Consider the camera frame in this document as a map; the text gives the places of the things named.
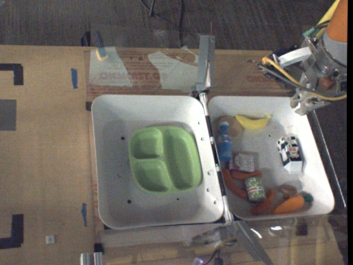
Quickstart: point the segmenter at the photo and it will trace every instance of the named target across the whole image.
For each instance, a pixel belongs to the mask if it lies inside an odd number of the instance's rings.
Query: green plate
[[[201,165],[194,138],[176,126],[144,128],[129,141],[132,176],[151,193],[180,193],[201,182]]]

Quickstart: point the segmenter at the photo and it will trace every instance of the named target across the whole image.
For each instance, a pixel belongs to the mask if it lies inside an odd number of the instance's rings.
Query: banana
[[[256,120],[249,119],[245,116],[236,115],[236,119],[242,125],[243,128],[248,130],[258,130],[266,127],[267,123],[269,122],[269,119],[271,119],[271,115],[267,115],[264,118]]]

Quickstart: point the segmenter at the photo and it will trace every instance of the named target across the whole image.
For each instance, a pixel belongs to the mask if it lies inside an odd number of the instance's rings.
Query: carrot
[[[302,196],[296,195],[291,197],[284,202],[282,202],[279,206],[277,206],[273,211],[272,214],[285,214],[285,213],[292,213],[301,207],[304,206],[305,200]]]
[[[237,186],[235,181],[233,181],[229,170],[223,169],[222,174],[224,178],[224,183],[226,184],[227,188],[229,188],[229,190],[232,193],[234,193],[237,197],[240,197],[242,199],[247,199],[248,193],[244,189],[241,189],[240,187]]]
[[[245,182],[248,178],[252,178],[252,177],[261,178],[263,176],[263,173],[261,171],[255,171],[253,173],[243,173],[243,172],[240,172],[240,171],[231,170],[231,176],[236,181]]]
[[[259,203],[258,205],[252,207],[252,214],[253,215],[260,215],[265,212],[274,202],[276,196],[276,191],[270,188],[266,192],[266,200]]]

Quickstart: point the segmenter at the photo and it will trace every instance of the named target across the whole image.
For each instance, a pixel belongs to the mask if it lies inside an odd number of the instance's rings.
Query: green can
[[[262,202],[266,199],[265,188],[261,178],[248,178],[245,181],[250,202]]]

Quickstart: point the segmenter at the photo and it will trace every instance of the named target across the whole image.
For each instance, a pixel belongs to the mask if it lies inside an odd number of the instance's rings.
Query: gray square
[[[16,130],[16,100],[0,99],[0,131]]]

